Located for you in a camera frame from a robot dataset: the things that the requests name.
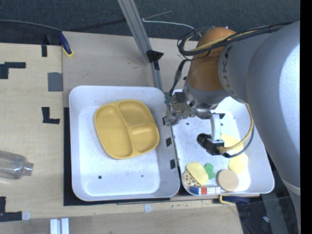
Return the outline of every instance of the yellow tray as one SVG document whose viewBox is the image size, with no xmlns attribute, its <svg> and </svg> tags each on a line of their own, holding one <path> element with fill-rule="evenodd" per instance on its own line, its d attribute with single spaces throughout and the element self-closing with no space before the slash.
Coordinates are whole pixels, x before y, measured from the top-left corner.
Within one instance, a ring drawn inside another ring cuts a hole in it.
<svg viewBox="0 0 312 234">
<path fill-rule="evenodd" d="M 145 154 L 159 143 L 153 115 L 139 100 L 105 104 L 97 109 L 94 122 L 104 151 L 115 159 Z"/>
</svg>

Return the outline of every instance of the brown cylinder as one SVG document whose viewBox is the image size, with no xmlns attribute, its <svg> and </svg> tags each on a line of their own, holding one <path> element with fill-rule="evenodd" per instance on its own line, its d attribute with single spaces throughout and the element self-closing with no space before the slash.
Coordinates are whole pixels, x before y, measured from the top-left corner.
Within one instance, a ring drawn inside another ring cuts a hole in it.
<svg viewBox="0 0 312 234">
<path fill-rule="evenodd" d="M 197 47 L 232 34 L 235 34 L 235 32 L 227 28 L 212 28 L 203 34 L 198 41 Z M 223 90 L 218 75 L 218 62 L 222 49 L 223 47 L 213 49 L 207 57 L 204 57 L 207 52 L 193 56 L 187 75 L 188 82 L 193 88 L 201 91 Z"/>
</svg>

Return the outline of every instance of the transparent jar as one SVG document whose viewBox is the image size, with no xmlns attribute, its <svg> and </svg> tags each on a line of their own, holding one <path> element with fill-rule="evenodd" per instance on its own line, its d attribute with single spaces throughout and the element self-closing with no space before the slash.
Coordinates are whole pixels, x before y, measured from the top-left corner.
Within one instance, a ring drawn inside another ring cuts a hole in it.
<svg viewBox="0 0 312 234">
<path fill-rule="evenodd" d="M 0 177 L 20 179 L 30 176 L 33 167 L 34 164 L 29 163 L 24 156 L 0 150 Z"/>
</svg>

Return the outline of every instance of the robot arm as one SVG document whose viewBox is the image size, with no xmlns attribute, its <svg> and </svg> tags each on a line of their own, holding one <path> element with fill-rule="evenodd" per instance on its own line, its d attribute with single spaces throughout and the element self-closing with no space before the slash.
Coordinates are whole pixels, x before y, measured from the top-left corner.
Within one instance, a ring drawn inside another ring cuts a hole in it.
<svg viewBox="0 0 312 234">
<path fill-rule="evenodd" d="M 247 104 L 288 188 L 300 227 L 300 21 L 274 32 L 254 32 L 239 40 L 226 38 L 235 34 L 225 28 L 203 35 L 195 50 L 209 52 L 195 55 L 183 92 L 168 103 L 166 123 L 174 125 L 194 116 L 211 118 L 211 110 L 227 96 Z M 232 42 L 209 49 L 217 38 Z"/>
</svg>

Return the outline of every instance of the clear bottle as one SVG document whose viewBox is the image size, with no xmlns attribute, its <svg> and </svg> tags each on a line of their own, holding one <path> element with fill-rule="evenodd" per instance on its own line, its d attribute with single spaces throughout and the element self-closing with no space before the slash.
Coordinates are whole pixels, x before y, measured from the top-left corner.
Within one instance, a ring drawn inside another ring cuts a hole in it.
<svg viewBox="0 0 312 234">
<path fill-rule="evenodd" d="M 34 164 L 29 163 L 22 155 L 0 150 L 0 177 L 9 179 L 20 179 L 30 176 Z"/>
</svg>

